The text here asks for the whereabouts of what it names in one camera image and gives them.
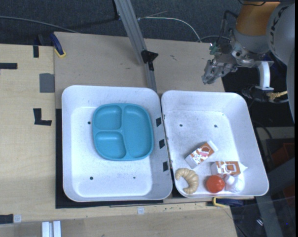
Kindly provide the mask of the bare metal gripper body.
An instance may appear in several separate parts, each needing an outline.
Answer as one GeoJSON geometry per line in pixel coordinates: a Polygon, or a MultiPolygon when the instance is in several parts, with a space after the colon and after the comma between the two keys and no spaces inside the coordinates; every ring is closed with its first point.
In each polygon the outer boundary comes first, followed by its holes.
{"type": "Polygon", "coordinates": [[[257,60],[257,53],[243,47],[239,42],[211,43],[207,66],[212,69],[223,69],[223,76],[236,72],[239,67],[251,68],[257,60]]]}

